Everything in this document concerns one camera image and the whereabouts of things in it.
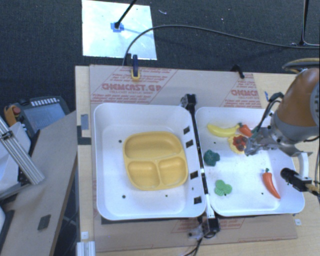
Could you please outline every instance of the screen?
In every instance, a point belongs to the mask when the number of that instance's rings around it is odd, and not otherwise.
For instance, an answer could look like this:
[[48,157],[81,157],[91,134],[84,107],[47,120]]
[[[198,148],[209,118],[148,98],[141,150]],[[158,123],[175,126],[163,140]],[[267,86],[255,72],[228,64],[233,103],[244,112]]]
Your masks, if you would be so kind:
[[23,111],[34,132],[51,125],[65,116],[59,104],[27,108]]

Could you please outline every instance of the yellow plate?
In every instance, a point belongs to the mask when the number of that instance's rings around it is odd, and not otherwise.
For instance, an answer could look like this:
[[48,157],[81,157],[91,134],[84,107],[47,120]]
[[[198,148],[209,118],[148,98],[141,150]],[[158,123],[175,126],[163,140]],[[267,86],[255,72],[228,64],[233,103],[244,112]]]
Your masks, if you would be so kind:
[[187,180],[184,148],[170,132],[152,131],[129,136],[123,144],[123,157],[131,183],[140,190],[174,188]]

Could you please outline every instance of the toy carrot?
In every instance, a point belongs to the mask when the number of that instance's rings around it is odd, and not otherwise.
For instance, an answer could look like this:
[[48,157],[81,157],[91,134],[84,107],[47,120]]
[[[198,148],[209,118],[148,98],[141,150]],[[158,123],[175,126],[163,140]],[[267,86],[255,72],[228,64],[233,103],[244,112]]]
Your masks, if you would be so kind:
[[249,127],[246,124],[242,124],[241,122],[238,123],[238,125],[240,126],[239,131],[244,134],[247,137],[251,137],[252,136],[252,132],[249,129]]
[[265,169],[265,173],[262,174],[262,179],[263,179],[263,182],[264,182],[264,185],[266,186],[266,188],[268,189],[268,191],[273,195],[275,196],[276,198],[280,199],[280,195],[278,194],[275,186],[274,186],[274,183],[272,181],[272,173],[271,172],[268,172],[269,169],[266,168]]

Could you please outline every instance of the yellow banana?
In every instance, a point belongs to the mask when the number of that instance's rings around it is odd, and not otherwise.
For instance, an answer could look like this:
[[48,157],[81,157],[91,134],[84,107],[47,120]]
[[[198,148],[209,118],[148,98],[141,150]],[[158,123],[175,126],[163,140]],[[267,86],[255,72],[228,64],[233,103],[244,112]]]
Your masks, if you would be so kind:
[[218,137],[230,137],[234,134],[236,134],[237,129],[240,127],[239,124],[237,124],[234,127],[231,128],[221,128],[218,126],[215,126],[213,124],[208,123],[206,126],[210,133],[212,133],[215,136]]

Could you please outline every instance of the black carpet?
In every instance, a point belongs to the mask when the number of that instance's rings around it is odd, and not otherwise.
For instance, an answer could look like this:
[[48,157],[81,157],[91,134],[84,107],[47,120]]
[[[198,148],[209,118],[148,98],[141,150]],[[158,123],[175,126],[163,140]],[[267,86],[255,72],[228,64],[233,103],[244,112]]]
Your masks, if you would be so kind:
[[[303,2],[138,0],[137,4],[150,5],[153,26],[194,25],[290,45],[300,41]],[[309,43],[319,43],[319,17],[320,2],[310,0],[305,34]],[[319,57],[318,49],[280,48],[187,28],[159,29],[154,36],[158,60],[141,61],[140,66],[229,71],[238,64],[244,72],[283,73],[286,62]],[[119,58],[83,56],[81,0],[0,0],[1,109],[20,98],[61,95],[74,110],[75,66],[121,63]]]

